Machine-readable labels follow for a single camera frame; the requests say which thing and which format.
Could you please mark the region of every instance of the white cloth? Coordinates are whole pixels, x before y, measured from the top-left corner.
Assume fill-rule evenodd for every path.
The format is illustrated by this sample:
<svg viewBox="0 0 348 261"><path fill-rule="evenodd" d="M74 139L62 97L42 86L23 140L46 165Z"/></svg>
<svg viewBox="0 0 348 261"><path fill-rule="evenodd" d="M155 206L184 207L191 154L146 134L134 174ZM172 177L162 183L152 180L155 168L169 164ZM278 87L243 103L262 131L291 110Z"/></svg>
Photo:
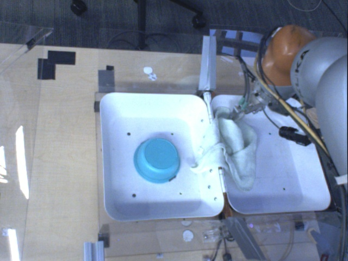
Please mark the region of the white cloth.
<svg viewBox="0 0 348 261"><path fill-rule="evenodd" d="M203 173L212 167L223 167L240 190L248 191L255 180L256 132L243 121L234 122L229 116L228 108L217 108L191 170Z"/></svg>

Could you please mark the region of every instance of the gray carpet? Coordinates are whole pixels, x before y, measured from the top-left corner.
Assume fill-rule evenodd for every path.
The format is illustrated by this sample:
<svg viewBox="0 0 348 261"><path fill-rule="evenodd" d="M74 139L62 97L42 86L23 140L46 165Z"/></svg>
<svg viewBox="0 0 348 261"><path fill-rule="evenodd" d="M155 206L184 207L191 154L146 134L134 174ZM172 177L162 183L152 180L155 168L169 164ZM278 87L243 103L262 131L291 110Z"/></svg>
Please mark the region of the gray carpet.
<svg viewBox="0 0 348 261"><path fill-rule="evenodd" d="M191 0L204 11L205 29L196 30L194 13L167 0L147 0L147 32L202 35L209 28L240 28L261 32L277 25L296 23L311 30L344 29L323 3L311 12L293 8L287 0ZM347 27L348 0L324 0ZM313 9L319 0L290 0L302 9ZM137 29L133 0L85 0L88 11L76 16L71 0L0 0L0 21L53 27L49 45L105 47L107 38L122 30Z"/></svg>

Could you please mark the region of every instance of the blue lid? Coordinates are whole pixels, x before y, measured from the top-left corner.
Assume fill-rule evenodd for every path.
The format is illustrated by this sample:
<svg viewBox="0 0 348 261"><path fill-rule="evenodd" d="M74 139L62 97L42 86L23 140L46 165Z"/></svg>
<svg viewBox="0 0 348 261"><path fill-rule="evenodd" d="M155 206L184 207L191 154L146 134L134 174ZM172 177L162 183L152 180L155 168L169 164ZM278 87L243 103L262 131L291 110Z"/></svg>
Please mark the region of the blue lid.
<svg viewBox="0 0 348 261"><path fill-rule="evenodd" d="M148 139L136 149L137 172L152 183L165 183L179 171L180 161L175 146L162 138Z"/></svg>

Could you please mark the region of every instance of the caster wheel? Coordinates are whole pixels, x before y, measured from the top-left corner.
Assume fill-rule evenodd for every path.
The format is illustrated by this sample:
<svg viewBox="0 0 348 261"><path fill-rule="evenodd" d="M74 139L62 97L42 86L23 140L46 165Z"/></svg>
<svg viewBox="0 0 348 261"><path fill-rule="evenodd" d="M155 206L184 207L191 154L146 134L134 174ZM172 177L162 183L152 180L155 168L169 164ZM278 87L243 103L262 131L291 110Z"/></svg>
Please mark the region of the caster wheel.
<svg viewBox="0 0 348 261"><path fill-rule="evenodd" d="M206 25L206 19L202 14L197 14L192 18L192 25L196 29L203 28Z"/></svg>
<svg viewBox="0 0 348 261"><path fill-rule="evenodd" d="M76 1L72 1L70 9L72 10L74 14L76 14L77 16L80 16L85 11L87 11L87 6L83 1L76 0Z"/></svg>

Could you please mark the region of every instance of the wooden table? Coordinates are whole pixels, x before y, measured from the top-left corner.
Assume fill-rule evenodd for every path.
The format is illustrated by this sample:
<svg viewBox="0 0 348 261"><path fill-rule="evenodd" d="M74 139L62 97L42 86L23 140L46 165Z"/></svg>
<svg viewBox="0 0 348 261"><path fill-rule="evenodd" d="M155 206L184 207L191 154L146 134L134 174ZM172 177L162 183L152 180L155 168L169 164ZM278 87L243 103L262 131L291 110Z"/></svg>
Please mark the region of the wooden table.
<svg viewBox="0 0 348 261"><path fill-rule="evenodd" d="M14 47L2 45L1 48L2 53L6 53ZM17 229L18 243L23 247L23 260L82 260L83 243L96 242L100 230L98 210L102 202L98 200L94 112L95 93L98 92L98 70L105 70L107 65L113 66L116 86L124 88L124 91L133 88L148 92L171 90L192 93L198 85L201 56L35 47L30 54L20 58L16 66L7 73L17 76L25 74L34 78L37 74L37 59L47 58L48 51L76 52L76 63L56 65L55 80L41 81L35 148L31 148L33 168L28 172L29 200L27 204L23 203L25 200L19 192L10 194L7 190L7 194L1 194L0 220L11 221L12 217L15 221L14 214L23 217L27 211L22 229L20 227ZM145 66L153 68L158 77L157 81L153 82L147 78L142 71ZM236 60L230 57L218 57L217 74L217 92L226 94L243 92L244 79L240 75ZM33 96L37 96L38 91L39 89L34 90ZM32 107L31 115L35 119L35 106ZM19 112L8 115L16 116ZM27 210L20 207L21 204L27 206ZM269 245L266 252L270 255L271 252L275 252L274 260L276 260L285 250L288 239L285 237ZM131 237L123 243L129 247L141 246L134 244ZM163 260L202 260L202 256L212 254L214 247L215 244L211 244L206 250L164 253ZM300 260L306 252L309 256L307 260L318 260L316 248L310 240L304 239L294 247L296 250L292 250L291 258ZM231 248L233 260L243 260L243 254L235 243ZM217 260L222 260L221 255L219 253ZM161 255L152 253L110 257L107 260L161 260L157 258L161 258Z"/></svg>

